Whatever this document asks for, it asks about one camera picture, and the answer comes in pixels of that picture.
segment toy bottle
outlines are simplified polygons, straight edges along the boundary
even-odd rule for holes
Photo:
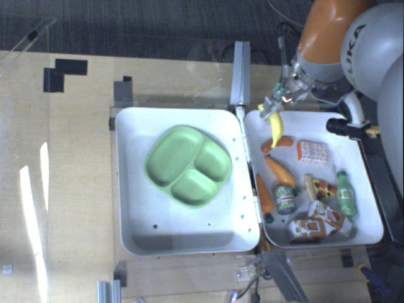
[[[357,214],[355,207],[354,189],[349,183],[347,173],[343,170],[337,173],[338,186],[336,188],[336,198],[341,208],[341,213],[353,217]]]

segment green plate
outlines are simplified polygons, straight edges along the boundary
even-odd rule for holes
[[[145,174],[163,193],[193,208],[206,205],[232,171],[228,153],[190,126],[174,126],[153,145]]]

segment white tray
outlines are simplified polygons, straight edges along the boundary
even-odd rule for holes
[[[348,137],[337,136],[326,130],[328,119],[341,118],[342,116],[330,112],[301,111],[283,111],[280,114],[285,126],[283,135],[292,137],[294,144],[291,147],[277,147],[270,151],[270,155],[292,173],[298,187],[303,192],[296,198],[299,209],[295,213],[279,215],[275,209],[273,213],[275,221],[265,227],[269,240],[275,245],[284,248],[354,246],[379,242],[384,232],[383,223],[359,145]],[[271,138],[271,126],[268,121],[263,121],[259,118],[258,110],[248,113],[245,125],[254,175],[260,174],[262,176],[272,194],[272,190],[277,184],[277,179],[266,164],[264,154],[261,152],[261,145]],[[298,161],[296,143],[299,140],[326,143],[328,147],[328,163],[317,164]],[[309,200],[304,191],[304,174],[311,174],[313,177],[324,179],[336,185],[338,181],[336,173],[339,170],[347,171],[355,190],[358,214],[350,219],[353,222],[351,236],[346,238],[337,233],[318,244],[289,243],[285,231],[286,225],[295,218],[307,217]],[[331,197],[326,203],[336,210],[339,209],[335,197]]]
[[[146,178],[156,140],[172,126],[200,129],[223,146],[232,173],[202,208],[173,201]],[[121,237],[137,255],[248,251],[259,239],[251,182],[237,118],[224,110],[127,108],[116,118]]]

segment small box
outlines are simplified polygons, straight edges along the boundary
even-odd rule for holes
[[[297,159],[306,163],[327,163],[327,146],[312,141],[299,141],[297,143]]]
[[[345,215],[331,209],[328,205],[320,201],[314,201],[310,204],[308,215],[310,218],[321,219],[328,222],[330,225],[336,227],[335,232],[349,237],[352,224]]]
[[[287,225],[287,236],[293,244],[319,242],[329,236],[336,228],[323,220],[292,220]]]

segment toy carrot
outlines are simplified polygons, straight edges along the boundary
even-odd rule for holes
[[[272,150],[272,142],[273,140],[268,140],[265,144],[262,145],[261,151],[263,153],[269,153]],[[276,146],[287,146],[290,147],[293,145],[293,140],[289,137],[282,137],[278,140]]]
[[[257,182],[259,203],[261,205],[261,210],[264,214],[265,221],[266,223],[272,223],[273,217],[271,213],[274,209],[274,205],[272,202],[271,195],[265,186],[263,178],[259,174],[257,174],[256,176],[256,182]]]
[[[296,193],[299,192],[298,189],[296,189],[296,180],[292,176],[291,173],[289,173],[285,167],[280,165],[278,162],[273,160],[269,156],[265,156],[265,161],[272,170],[272,172],[275,174],[276,178],[278,179],[279,183],[281,185],[289,185]]]

